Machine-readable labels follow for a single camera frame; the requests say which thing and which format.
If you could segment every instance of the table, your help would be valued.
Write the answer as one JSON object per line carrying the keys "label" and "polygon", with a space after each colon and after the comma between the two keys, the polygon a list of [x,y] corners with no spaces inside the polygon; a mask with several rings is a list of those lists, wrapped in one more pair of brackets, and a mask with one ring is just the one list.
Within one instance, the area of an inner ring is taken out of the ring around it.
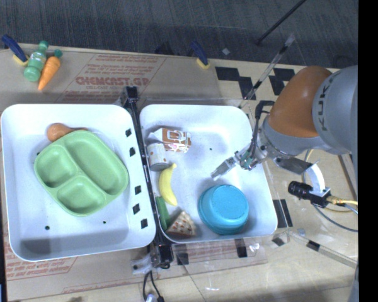
{"label": "table", "polygon": [[[21,46],[26,53],[36,47]],[[210,59],[210,67],[203,69],[193,57],[53,46],[49,52],[55,48],[64,53],[62,67],[43,92],[23,78],[23,70],[13,61],[10,50],[0,50],[0,115],[17,103],[113,104],[125,86],[138,87],[139,108],[165,99],[237,106],[245,90],[267,67],[264,63]],[[277,65],[257,90],[257,99],[274,100],[301,68]],[[244,107],[251,123],[255,106],[256,101],[250,101]],[[348,156],[314,151],[310,160],[319,160],[333,194],[354,198],[355,180]],[[269,161],[263,167],[272,199],[284,216],[279,218],[277,231],[268,237],[247,238],[243,242],[245,258],[238,257],[233,242],[187,247],[194,256],[189,264],[179,265],[175,260],[170,269],[154,271],[166,301],[346,299],[358,258],[358,235],[334,226],[309,202],[289,195],[287,186],[290,181],[301,181],[298,176]],[[3,184],[1,144],[0,181]],[[1,192],[9,301],[142,300],[144,275],[132,273],[131,261],[145,256],[146,248],[36,263],[23,261],[9,246],[4,187]],[[357,228],[353,213],[328,215],[342,225]]]}

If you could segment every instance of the blue handle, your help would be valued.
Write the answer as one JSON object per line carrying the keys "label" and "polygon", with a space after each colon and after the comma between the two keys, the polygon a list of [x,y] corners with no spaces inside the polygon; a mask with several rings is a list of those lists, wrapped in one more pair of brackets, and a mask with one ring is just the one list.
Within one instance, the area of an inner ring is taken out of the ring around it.
{"label": "blue handle", "polygon": [[24,51],[21,49],[21,47],[17,44],[17,42],[12,39],[9,35],[3,35],[1,37],[1,40],[3,43],[6,44],[7,47],[9,47],[13,53],[22,61],[26,62],[28,59],[24,54]]}
{"label": "blue handle", "polygon": [[207,60],[206,53],[204,52],[202,46],[200,46],[200,44],[196,40],[190,43],[190,48],[193,49],[196,56],[200,59],[200,61],[203,64],[207,65],[209,63],[209,61]]}

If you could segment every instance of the blue bowl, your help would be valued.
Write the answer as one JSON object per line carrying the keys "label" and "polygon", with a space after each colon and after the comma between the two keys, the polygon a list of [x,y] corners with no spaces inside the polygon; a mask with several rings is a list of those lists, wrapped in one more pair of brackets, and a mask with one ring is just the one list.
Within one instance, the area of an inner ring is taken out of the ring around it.
{"label": "blue bowl", "polygon": [[249,204],[245,195],[228,184],[204,191],[197,208],[200,219],[219,235],[239,233],[248,220]]}

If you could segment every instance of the green bottle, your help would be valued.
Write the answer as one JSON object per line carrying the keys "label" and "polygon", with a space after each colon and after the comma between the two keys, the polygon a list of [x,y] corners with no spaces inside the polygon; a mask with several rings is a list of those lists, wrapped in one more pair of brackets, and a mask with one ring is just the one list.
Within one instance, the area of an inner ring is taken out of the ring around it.
{"label": "green bottle", "polygon": [[31,54],[28,65],[24,70],[24,76],[30,82],[36,82],[39,80],[40,73],[46,63],[46,51],[48,47],[49,43],[42,40],[39,43],[38,50]]}

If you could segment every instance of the plastic tray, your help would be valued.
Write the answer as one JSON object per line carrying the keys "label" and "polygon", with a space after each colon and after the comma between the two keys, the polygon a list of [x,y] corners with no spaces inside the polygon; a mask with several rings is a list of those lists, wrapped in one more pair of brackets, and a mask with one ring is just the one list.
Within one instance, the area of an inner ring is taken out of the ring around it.
{"label": "plastic tray", "polygon": [[129,183],[122,161],[89,131],[74,131],[44,148],[34,170],[60,207],[75,216],[102,209]]}
{"label": "plastic tray", "polygon": [[[166,205],[169,214],[186,211],[196,226],[196,235],[181,237],[165,235],[176,243],[206,242],[213,240],[259,237],[272,234],[277,228],[277,215],[262,165],[252,171],[233,168],[214,181],[210,174],[224,160],[249,145],[252,128],[248,117],[234,106],[169,105],[152,104],[140,113],[142,134],[146,142],[149,134],[161,127],[191,133],[192,146],[188,152],[166,152],[169,164],[175,163],[171,186],[178,200],[178,207]],[[159,172],[151,172],[151,183],[155,196],[158,189]],[[200,219],[197,203],[208,188],[230,184],[240,189],[249,203],[249,216],[244,228],[235,235],[218,235]]]}
{"label": "plastic tray", "polygon": [[[86,127],[129,172],[129,184],[89,216],[66,212],[34,172],[52,123]],[[1,116],[9,242],[21,259],[38,261],[145,247],[156,233],[132,118],[116,105],[17,104]]]}

